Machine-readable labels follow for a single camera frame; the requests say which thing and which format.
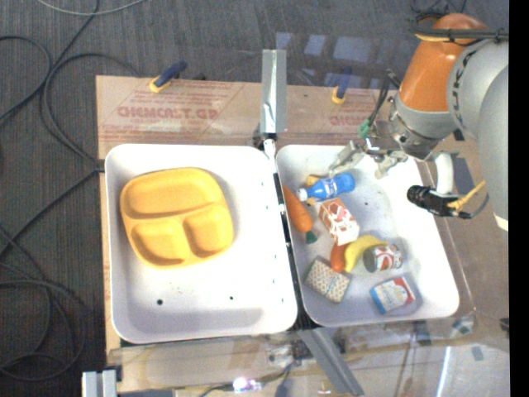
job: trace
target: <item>banana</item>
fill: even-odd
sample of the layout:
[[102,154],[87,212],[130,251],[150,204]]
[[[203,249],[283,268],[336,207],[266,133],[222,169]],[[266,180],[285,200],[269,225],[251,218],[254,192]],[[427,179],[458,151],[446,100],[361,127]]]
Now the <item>banana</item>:
[[367,249],[375,246],[386,246],[387,244],[387,242],[382,242],[377,237],[373,237],[369,234],[358,237],[353,242],[347,244],[346,251],[344,252],[344,259],[346,260],[344,270],[346,272],[351,272],[360,256],[362,256]]

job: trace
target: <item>orange divided plate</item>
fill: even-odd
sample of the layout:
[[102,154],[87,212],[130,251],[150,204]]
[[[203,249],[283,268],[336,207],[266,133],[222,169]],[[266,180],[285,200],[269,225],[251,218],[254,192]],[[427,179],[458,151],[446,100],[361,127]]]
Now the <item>orange divided plate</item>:
[[131,179],[121,192],[120,210],[134,252],[154,267],[209,260],[233,242],[222,189],[199,168],[159,170]]

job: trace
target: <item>carrot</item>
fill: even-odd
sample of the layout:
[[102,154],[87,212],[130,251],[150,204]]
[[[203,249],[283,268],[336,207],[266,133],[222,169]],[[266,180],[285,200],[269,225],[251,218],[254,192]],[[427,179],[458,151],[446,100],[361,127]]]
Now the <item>carrot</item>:
[[334,244],[331,248],[331,268],[335,272],[342,272],[346,267],[346,247],[349,243],[338,246]]
[[312,244],[316,241],[316,236],[312,232],[312,218],[309,212],[303,206],[303,203],[294,195],[292,191],[283,185],[284,202],[287,205],[287,212],[292,220],[294,227],[304,232],[306,235],[307,244]]

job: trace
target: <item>red and white box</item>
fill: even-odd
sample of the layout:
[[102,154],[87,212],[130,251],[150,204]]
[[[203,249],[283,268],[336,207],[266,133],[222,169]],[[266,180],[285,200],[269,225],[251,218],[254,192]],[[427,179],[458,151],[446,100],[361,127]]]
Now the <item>red and white box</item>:
[[353,242],[360,234],[360,225],[339,198],[322,202],[318,217],[338,246]]

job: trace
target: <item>water bottle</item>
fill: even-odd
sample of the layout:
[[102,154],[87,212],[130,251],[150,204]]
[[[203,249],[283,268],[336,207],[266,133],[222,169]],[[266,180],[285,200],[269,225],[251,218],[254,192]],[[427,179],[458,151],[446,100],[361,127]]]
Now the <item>water bottle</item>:
[[333,199],[338,194],[348,193],[355,189],[355,178],[344,172],[329,178],[319,179],[311,187],[298,190],[298,198],[304,202],[309,198],[316,200]]

